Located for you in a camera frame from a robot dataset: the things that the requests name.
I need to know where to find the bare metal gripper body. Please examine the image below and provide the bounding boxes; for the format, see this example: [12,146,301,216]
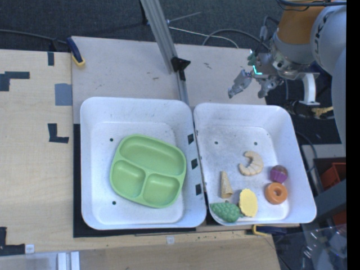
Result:
[252,51,321,86]

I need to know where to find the white plastic tray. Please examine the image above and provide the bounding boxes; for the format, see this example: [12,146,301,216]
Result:
[79,96,208,231]
[193,102,318,227]

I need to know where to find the green grapes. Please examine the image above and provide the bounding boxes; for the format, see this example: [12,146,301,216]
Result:
[209,201,244,224]

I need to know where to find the black cylinder on white bracket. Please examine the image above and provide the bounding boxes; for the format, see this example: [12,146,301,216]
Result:
[283,73,321,118]

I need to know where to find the green divided plate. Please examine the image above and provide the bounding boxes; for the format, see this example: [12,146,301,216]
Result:
[109,133,188,209]

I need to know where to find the purple cupcake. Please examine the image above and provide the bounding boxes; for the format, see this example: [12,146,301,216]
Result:
[269,164,289,185]

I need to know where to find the beige ice cream cone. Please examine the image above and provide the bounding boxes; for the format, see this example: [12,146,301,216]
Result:
[219,170,234,199]

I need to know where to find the beige croissant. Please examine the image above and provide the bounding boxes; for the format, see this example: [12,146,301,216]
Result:
[238,150,264,177]

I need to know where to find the orange doughnut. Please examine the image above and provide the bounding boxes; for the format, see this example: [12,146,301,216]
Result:
[264,182,289,205]

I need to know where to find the yellow pineapple slice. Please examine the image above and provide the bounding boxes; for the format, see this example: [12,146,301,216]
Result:
[238,188,259,218]

